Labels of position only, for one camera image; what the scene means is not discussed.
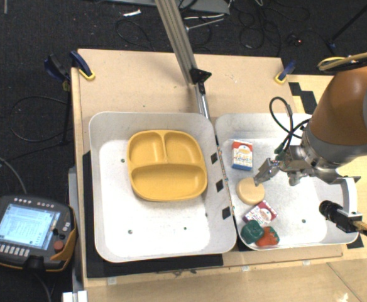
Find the red and white box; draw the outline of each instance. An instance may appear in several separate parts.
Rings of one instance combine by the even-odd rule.
[[[250,142],[233,140],[232,165],[234,169],[251,170],[253,166],[253,146]]]
[[[261,203],[253,207],[249,213],[243,216],[242,220],[245,221],[245,223],[250,220],[256,220],[260,226],[266,227],[277,216],[277,212],[267,203],[266,200],[263,200]]]

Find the table surface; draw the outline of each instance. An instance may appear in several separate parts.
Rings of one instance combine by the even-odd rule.
[[[147,113],[198,112],[193,88],[185,85],[173,53],[79,50],[96,73],[86,81],[72,68],[75,163],[80,234],[84,234],[82,156],[89,151],[89,121],[102,111]],[[303,113],[299,96],[288,82],[273,78],[283,70],[281,59],[225,55],[195,55],[200,69],[212,72],[205,83],[212,122],[224,113],[268,113],[270,99],[284,98],[296,113]],[[331,80],[326,75],[289,75],[303,91],[313,91],[319,101]],[[279,106],[275,112],[284,112]],[[367,157],[340,169],[361,176],[356,184],[358,210],[367,222]],[[83,286],[89,301],[226,301],[244,294],[271,301],[367,301],[367,237],[364,247],[326,245],[259,252],[223,254],[224,267],[135,274],[118,278],[85,276],[85,238],[79,237]]]

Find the red button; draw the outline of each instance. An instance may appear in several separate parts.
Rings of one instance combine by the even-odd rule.
[[[61,240],[57,240],[55,243],[53,243],[53,249],[55,249],[56,253],[59,253],[61,250],[63,250],[64,244]]]

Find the yellow plate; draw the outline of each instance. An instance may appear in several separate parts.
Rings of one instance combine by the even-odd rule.
[[[207,186],[207,169],[197,141],[173,130],[143,131],[128,142],[133,191],[150,201],[192,199]]]

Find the round wooden disc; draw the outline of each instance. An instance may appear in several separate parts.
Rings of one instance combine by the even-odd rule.
[[[236,185],[236,193],[240,200],[250,205],[258,204],[265,198],[263,184],[256,187],[252,177],[240,180]]]

